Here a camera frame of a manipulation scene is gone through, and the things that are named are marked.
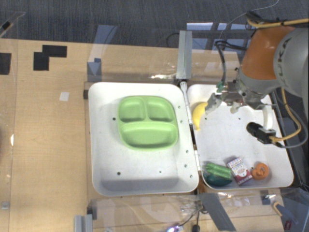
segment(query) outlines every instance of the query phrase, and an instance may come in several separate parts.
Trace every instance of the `black cable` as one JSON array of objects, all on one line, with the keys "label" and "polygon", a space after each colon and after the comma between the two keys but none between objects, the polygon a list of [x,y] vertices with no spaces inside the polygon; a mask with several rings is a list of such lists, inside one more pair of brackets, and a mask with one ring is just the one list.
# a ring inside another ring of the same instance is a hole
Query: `black cable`
[{"label": "black cable", "polygon": [[188,223],[188,222],[192,219],[192,217],[194,217],[194,215],[195,215],[197,212],[200,212],[202,209],[204,209],[204,208],[202,207],[202,208],[196,210],[194,213],[192,213],[192,215],[189,217],[189,219],[188,219],[186,222],[184,222],[184,223],[182,223],[182,224],[180,224],[180,225],[178,225],[178,226],[181,227],[181,226],[185,225],[186,223]]},{"label": "black cable", "polygon": [[225,64],[225,58],[224,58],[224,55],[223,55],[223,52],[220,48],[220,46],[217,44],[217,42],[214,43],[215,47],[217,48],[218,52],[219,52],[219,56],[220,56],[220,59],[221,59],[221,62],[222,62],[222,66],[223,66],[223,75],[222,75],[222,78],[221,78],[221,82],[222,82],[222,85],[225,84],[225,81],[226,81],[226,64]]},{"label": "black cable", "polygon": [[169,39],[170,39],[170,37],[173,36],[173,35],[179,35],[179,33],[172,33],[172,34],[170,34],[170,35],[166,38],[166,45],[167,45],[167,47],[169,47]]},{"label": "black cable", "polygon": [[[275,90],[275,96],[277,98],[277,100],[279,101],[279,103],[283,104],[283,101],[280,99],[277,90]],[[289,146],[284,146],[282,144],[280,144],[279,142],[277,142],[275,144],[275,146],[279,147],[279,148],[296,148],[296,147],[300,147],[302,146],[307,140],[308,140],[308,130],[307,130],[307,126],[305,125],[305,122],[301,119],[301,117],[297,114],[297,112],[295,112],[291,107],[289,107],[291,112],[294,114],[294,116],[298,119],[298,121],[301,123],[303,130],[305,130],[305,138],[303,139],[303,141],[295,144],[295,145],[289,145]]]},{"label": "black cable", "polygon": [[[251,20],[252,22],[255,22],[255,23],[278,23],[278,22],[282,22],[282,25],[284,23],[284,21],[287,21],[287,19],[284,19],[284,20],[280,20],[279,18],[276,18],[276,19],[265,19],[265,18],[262,18],[260,15],[258,15],[256,12],[254,11],[247,11],[246,12],[246,18]],[[307,28],[309,26],[308,23],[299,23],[299,24],[293,24],[293,25],[290,25],[291,27],[294,27],[294,28]]]},{"label": "black cable", "polygon": [[245,29],[247,30],[247,31],[256,31],[256,29],[255,28],[250,28],[251,27],[251,25],[249,25],[248,24],[248,21],[246,21],[246,24],[245,24]]},{"label": "black cable", "polygon": [[224,46],[224,47],[231,48],[231,49],[236,49],[236,50],[241,50],[241,51],[246,51],[247,48],[243,47],[243,46],[239,46],[239,45],[230,44],[227,41],[221,41],[221,40],[216,41],[214,43],[214,45],[215,45],[215,47],[217,48],[217,50],[219,52],[219,56],[220,56],[220,59],[221,59],[221,62],[222,62],[223,75],[222,75],[221,82],[222,82],[222,85],[224,85],[225,82],[226,82],[227,67],[226,67],[225,58],[224,58],[224,55],[223,55],[223,52],[222,52],[220,46]]},{"label": "black cable", "polygon": [[197,213],[197,225],[198,225],[198,220],[199,220],[199,212]]}]

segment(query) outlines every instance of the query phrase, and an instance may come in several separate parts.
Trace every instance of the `yellow banana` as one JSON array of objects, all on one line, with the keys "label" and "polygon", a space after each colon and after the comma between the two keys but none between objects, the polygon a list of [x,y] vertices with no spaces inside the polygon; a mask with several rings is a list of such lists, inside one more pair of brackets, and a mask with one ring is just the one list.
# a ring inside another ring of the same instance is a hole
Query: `yellow banana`
[{"label": "yellow banana", "polygon": [[199,121],[202,117],[202,115],[205,113],[205,107],[207,106],[207,102],[203,102],[193,110],[192,113],[192,121],[195,126],[195,130],[199,131]]}]

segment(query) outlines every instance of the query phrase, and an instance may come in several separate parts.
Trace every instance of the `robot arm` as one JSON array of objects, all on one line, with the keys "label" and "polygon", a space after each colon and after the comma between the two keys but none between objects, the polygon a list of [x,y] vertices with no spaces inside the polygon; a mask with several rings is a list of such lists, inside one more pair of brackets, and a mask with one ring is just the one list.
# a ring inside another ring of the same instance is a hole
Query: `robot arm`
[{"label": "robot arm", "polygon": [[[285,105],[298,129],[284,138],[275,136],[276,132],[271,129],[271,106],[261,102],[274,89],[282,87],[283,90],[301,97],[308,119],[308,35],[308,28],[278,26],[257,30],[241,67],[237,70],[236,80],[225,84],[220,98],[215,96],[232,106],[232,113],[244,105],[263,110],[264,126],[249,123],[247,131],[264,144],[283,147],[279,141],[295,136],[301,130],[300,123],[296,118],[293,119],[294,116]],[[208,106],[205,112],[211,112],[212,109],[214,108]]]},{"label": "robot arm", "polygon": [[276,27],[253,36],[238,71],[243,102],[261,109],[261,99],[278,87],[303,98],[308,118],[308,29]]}]

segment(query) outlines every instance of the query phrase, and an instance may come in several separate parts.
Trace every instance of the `green divided plate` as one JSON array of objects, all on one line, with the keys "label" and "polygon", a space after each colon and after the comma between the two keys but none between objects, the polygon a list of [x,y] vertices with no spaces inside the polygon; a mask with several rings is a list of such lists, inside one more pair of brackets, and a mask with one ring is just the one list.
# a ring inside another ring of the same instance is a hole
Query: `green divided plate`
[{"label": "green divided plate", "polygon": [[118,105],[118,130],[131,149],[166,149],[178,141],[171,103],[158,96],[129,96]]}]

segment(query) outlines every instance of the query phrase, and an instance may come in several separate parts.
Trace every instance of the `metal bracket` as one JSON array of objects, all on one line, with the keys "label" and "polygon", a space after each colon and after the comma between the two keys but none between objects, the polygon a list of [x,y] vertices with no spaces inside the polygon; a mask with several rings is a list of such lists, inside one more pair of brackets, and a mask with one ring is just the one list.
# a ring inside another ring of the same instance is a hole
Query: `metal bracket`
[{"label": "metal bracket", "polygon": [[201,169],[201,164],[199,163],[198,151],[197,150],[194,151],[194,155],[195,155],[195,161],[197,162],[197,170],[201,171],[202,169]]},{"label": "metal bracket", "polygon": [[219,231],[236,231],[231,219],[220,203],[218,194],[202,193],[199,194],[199,197]]},{"label": "metal bracket", "polygon": [[180,31],[176,79],[178,80],[190,79],[191,67],[192,67],[192,31]]},{"label": "metal bracket", "polygon": [[211,97],[207,101],[207,107],[205,107],[205,114],[208,115],[212,111],[216,110],[221,105],[221,99],[216,96],[215,93],[211,94]]},{"label": "metal bracket", "polygon": [[227,87],[222,90],[221,100],[228,106],[233,105],[233,102],[243,103],[242,96],[232,82],[227,82]]},{"label": "metal bracket", "polygon": [[74,232],[93,232],[92,214],[74,217]]},{"label": "metal bracket", "polygon": [[265,105],[262,108],[262,111],[263,111],[263,118],[264,118],[263,128],[265,130],[271,130],[272,127],[273,127],[272,106],[271,105]]},{"label": "metal bracket", "polygon": [[1,203],[1,210],[9,210],[9,209],[10,209],[10,202]]}]

